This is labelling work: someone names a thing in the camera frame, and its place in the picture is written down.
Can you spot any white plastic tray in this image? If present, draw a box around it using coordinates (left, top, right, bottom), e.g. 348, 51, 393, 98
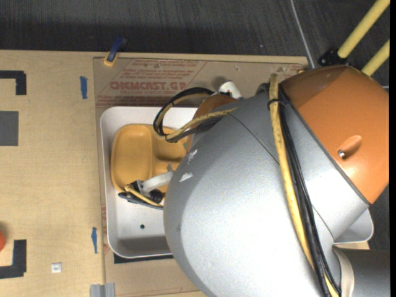
99, 106, 199, 259

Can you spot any yellow divided plate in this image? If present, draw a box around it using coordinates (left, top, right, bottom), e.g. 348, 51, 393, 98
110, 124, 190, 198

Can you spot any brown cardboard board red print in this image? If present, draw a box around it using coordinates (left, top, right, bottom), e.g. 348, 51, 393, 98
92, 56, 372, 297

